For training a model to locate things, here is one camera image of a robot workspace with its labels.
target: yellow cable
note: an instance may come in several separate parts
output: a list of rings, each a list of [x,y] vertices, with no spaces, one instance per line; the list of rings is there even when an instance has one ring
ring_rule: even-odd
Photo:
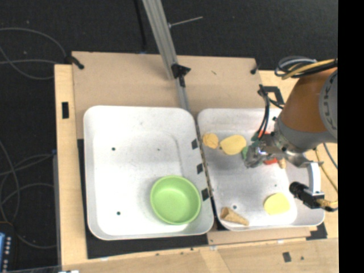
[[[306,65],[306,66],[303,66],[302,68],[299,68],[297,70],[294,70],[286,75],[284,75],[282,77],[282,80],[285,80],[285,79],[288,79],[288,78],[291,78],[292,76],[296,75],[296,74],[299,74],[301,72],[304,72],[304,71],[307,71],[307,70],[310,70],[310,69],[313,69],[315,67],[319,67],[319,66],[322,66],[322,65],[326,65],[326,64],[329,64],[329,63],[333,63],[335,61],[335,59],[330,59],[330,60],[325,60],[325,61],[319,61],[317,63],[313,63],[313,64],[309,64],[309,65]]]
[[[315,149],[315,153],[316,153],[317,160],[320,162],[321,159],[320,159],[320,156],[319,156],[318,149]],[[335,189],[336,193],[339,194],[339,191],[337,189],[337,186],[335,185],[334,181],[331,179],[331,177],[327,173],[327,171],[326,171],[326,169],[325,169],[325,167],[324,167],[323,164],[321,165],[321,169],[324,172],[326,178],[330,181],[330,183],[333,186],[333,188]],[[317,200],[317,202],[321,205],[321,207],[323,207],[323,206],[329,206],[329,207],[331,207],[332,205],[338,205],[338,199],[335,200],[335,201],[329,201],[329,200],[326,200],[326,199],[320,199],[320,200]]]

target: green bowl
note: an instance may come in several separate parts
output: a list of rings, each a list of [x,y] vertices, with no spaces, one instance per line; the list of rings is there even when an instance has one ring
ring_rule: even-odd
[[[166,176],[157,180],[150,192],[150,203],[154,213],[172,225],[192,222],[201,209],[197,188],[181,176]]]

